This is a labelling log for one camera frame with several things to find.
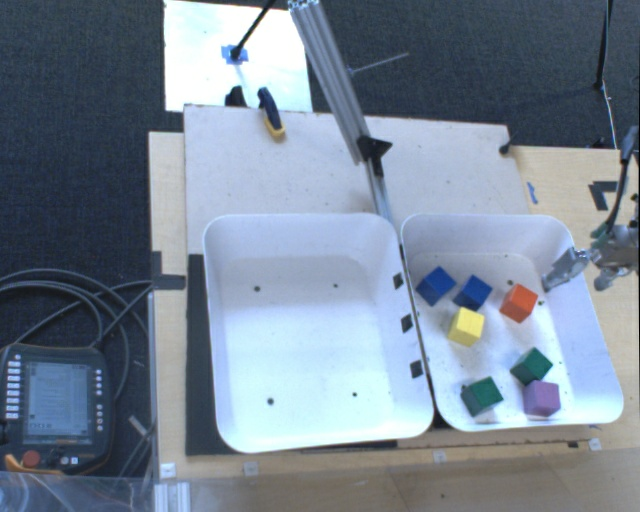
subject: blue cube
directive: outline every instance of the blue cube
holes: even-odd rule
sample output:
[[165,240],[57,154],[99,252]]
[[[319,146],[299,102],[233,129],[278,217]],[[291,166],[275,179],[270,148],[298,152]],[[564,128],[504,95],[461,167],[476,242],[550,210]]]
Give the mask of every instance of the blue cube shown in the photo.
[[487,297],[489,297],[491,290],[491,286],[472,274],[471,277],[467,279],[467,282],[462,285],[462,289],[458,292],[456,298],[453,299],[453,302],[461,308],[478,311],[480,306],[484,304],[484,301],[487,300]]
[[435,306],[436,302],[455,285],[456,282],[442,267],[436,267],[420,281],[416,291],[427,301],[427,304]]

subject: wooden cube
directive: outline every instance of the wooden cube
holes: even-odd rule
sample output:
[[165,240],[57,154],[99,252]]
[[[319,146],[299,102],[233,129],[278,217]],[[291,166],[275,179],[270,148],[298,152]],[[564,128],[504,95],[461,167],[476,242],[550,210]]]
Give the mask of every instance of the wooden cube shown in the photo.
[[549,417],[560,410],[558,385],[534,380],[522,391],[524,412],[534,416]]
[[500,306],[500,313],[511,320],[522,323],[527,318],[538,301],[538,295],[529,288],[516,284],[509,290]]
[[471,416],[477,416],[504,400],[491,377],[466,386],[460,394]]
[[447,338],[470,347],[482,336],[483,327],[484,315],[467,308],[460,308],[451,319]]
[[456,282],[442,267],[436,267],[420,281],[416,291],[427,301],[427,304],[435,306],[455,285]]
[[553,363],[542,352],[532,348],[516,361],[510,371],[526,386],[533,380],[542,380],[552,366]]
[[492,289],[482,279],[472,274],[462,285],[462,289],[453,299],[453,302],[461,308],[478,311],[487,300],[487,297],[489,297]]

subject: black carpet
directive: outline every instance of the black carpet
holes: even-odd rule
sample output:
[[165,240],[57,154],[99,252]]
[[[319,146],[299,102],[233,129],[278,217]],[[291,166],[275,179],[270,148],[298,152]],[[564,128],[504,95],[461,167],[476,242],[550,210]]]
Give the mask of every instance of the black carpet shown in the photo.
[[[410,52],[355,76],[365,113],[505,123],[518,144],[611,145],[591,88],[602,0],[323,3],[351,67]],[[639,27],[640,4],[618,0],[605,77],[620,137],[638,123]],[[327,110],[311,78],[314,108]],[[181,129],[164,111],[161,0],[2,0],[0,275],[59,267],[110,285],[148,279],[147,134]],[[0,297],[0,346],[50,312],[50,299]],[[82,344],[90,325],[77,322],[43,342]],[[144,337],[132,345],[103,475],[117,474],[139,439],[129,416],[150,423]],[[117,375],[117,341],[109,350]]]

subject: yellow cube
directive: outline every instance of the yellow cube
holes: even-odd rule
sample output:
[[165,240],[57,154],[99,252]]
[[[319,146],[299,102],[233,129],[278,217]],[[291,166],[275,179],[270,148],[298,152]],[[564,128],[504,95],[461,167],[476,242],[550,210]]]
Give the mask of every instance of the yellow cube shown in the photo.
[[447,338],[470,347],[482,336],[483,326],[484,315],[467,308],[460,308],[451,320]]

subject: red emergency stop button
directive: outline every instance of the red emergency stop button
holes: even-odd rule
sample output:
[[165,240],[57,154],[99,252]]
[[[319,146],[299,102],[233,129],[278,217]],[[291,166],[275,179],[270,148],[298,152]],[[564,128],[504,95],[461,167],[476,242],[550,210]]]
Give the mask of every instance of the red emergency stop button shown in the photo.
[[27,469],[33,469],[40,464],[40,453],[35,450],[27,450],[22,456],[22,466]]

